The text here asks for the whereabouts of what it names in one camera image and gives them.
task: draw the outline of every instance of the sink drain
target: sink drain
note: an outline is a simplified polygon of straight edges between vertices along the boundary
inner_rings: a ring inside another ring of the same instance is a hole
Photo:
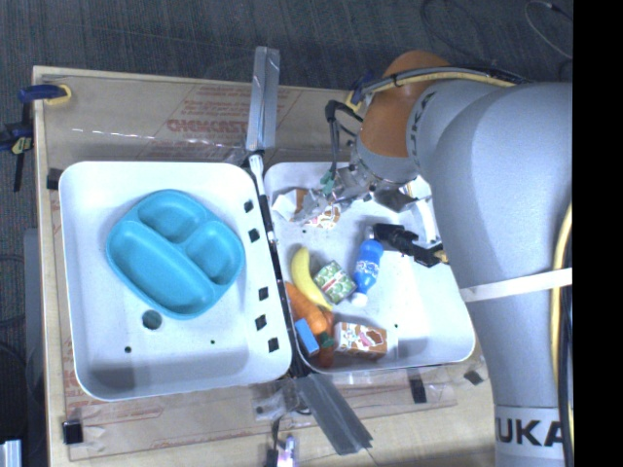
[[[157,311],[149,309],[143,313],[143,327],[150,331],[155,331],[163,325],[163,316]]]

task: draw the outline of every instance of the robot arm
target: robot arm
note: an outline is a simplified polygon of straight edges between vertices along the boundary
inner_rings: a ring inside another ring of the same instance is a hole
[[[557,374],[550,352],[552,293],[568,283],[550,272],[561,268],[556,244],[570,219],[571,84],[459,73],[396,81],[397,71],[445,64],[421,52],[396,59],[385,73],[393,85],[375,93],[364,116],[350,170],[375,188],[418,175],[430,185],[490,373],[496,465],[572,465],[572,429],[559,406],[559,381],[568,377]],[[543,281],[534,287],[537,275]]]

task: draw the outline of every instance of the yellow banana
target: yellow banana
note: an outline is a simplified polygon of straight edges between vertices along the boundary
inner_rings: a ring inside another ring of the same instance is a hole
[[[333,305],[327,302],[320,288],[313,282],[310,272],[310,250],[307,247],[301,247],[294,253],[290,262],[290,273],[292,282],[307,299],[329,311],[333,310]]]

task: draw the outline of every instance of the blue plate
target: blue plate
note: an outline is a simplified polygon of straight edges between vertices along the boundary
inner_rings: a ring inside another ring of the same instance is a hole
[[[244,265],[239,237],[203,204],[174,190],[135,205],[106,240],[113,271],[151,307],[177,319],[213,307]]]

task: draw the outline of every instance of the white band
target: white band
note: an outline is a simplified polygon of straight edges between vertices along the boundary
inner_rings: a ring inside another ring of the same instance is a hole
[[[473,303],[564,287],[572,283],[573,274],[571,268],[552,269],[545,273],[511,278],[510,280],[502,280],[492,284],[465,287],[460,289],[460,295],[466,303]]]

